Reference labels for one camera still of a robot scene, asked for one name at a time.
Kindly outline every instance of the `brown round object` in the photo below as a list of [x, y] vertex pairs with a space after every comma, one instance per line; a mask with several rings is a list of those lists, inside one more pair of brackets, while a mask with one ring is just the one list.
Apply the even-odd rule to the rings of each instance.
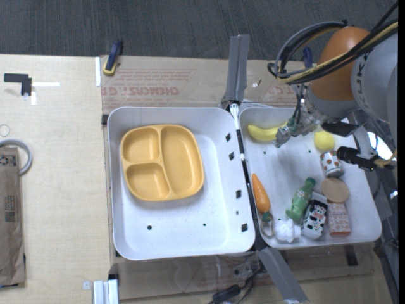
[[322, 182], [322, 193], [332, 203], [343, 203], [349, 197], [349, 188], [338, 178], [326, 178]]
[[[325, 45], [318, 64], [350, 51], [368, 34], [367, 30], [359, 27], [345, 27], [338, 30]], [[354, 100], [351, 89], [353, 64], [354, 61], [324, 77], [314, 80], [311, 84], [313, 94], [320, 99], [329, 101]]]

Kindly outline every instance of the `white tray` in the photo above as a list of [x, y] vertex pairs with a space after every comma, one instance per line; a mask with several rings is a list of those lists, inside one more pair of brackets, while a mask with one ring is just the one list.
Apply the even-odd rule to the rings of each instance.
[[[122, 172], [121, 139], [130, 129], [154, 124], [184, 125], [196, 137], [205, 175], [197, 194], [162, 202], [131, 195]], [[108, 118], [108, 144], [113, 236], [121, 256], [150, 260], [221, 255], [243, 253], [253, 246], [249, 196], [234, 120], [228, 112], [221, 108], [118, 108]]]
[[[291, 137], [280, 148], [276, 148], [273, 143], [257, 142], [252, 139], [247, 131], [247, 125], [275, 127], [283, 124], [293, 112], [293, 108], [246, 108], [239, 116], [248, 171], [250, 175], [256, 173], [261, 179], [269, 194], [275, 220], [286, 217], [285, 210], [291, 206], [294, 191], [303, 186], [307, 177], [315, 179], [314, 191], [322, 194], [321, 183], [325, 176], [321, 169], [321, 152], [314, 146], [313, 133], [305, 137]], [[355, 147], [354, 138], [335, 136], [335, 149], [340, 146]], [[342, 166], [345, 173], [340, 178], [350, 190], [350, 196], [345, 204], [350, 218], [351, 234], [339, 237], [329, 236], [328, 229], [325, 227], [323, 235], [316, 240], [301, 236], [292, 243], [262, 234], [268, 245], [287, 249], [372, 242], [380, 237], [381, 220], [364, 171], [357, 165], [346, 162]]]

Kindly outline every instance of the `brown paper bag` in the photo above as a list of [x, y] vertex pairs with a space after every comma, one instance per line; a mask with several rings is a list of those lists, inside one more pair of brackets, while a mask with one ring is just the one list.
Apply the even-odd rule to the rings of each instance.
[[0, 148], [0, 285], [25, 280], [18, 148]]

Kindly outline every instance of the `carrot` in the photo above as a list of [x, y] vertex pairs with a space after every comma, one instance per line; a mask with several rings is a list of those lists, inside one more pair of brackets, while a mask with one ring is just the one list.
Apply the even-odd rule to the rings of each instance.
[[252, 174], [252, 187], [254, 200], [256, 201], [256, 208], [260, 214], [270, 211], [270, 199], [267, 195], [265, 188], [256, 174]]

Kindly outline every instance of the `toy carrot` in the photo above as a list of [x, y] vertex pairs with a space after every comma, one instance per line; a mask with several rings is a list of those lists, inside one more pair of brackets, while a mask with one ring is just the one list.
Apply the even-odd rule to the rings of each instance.
[[262, 185], [256, 174], [252, 174], [252, 188], [254, 200], [256, 201], [256, 208], [262, 215], [261, 219], [265, 222], [271, 221], [272, 215], [270, 213], [270, 199], [267, 195], [265, 187]]

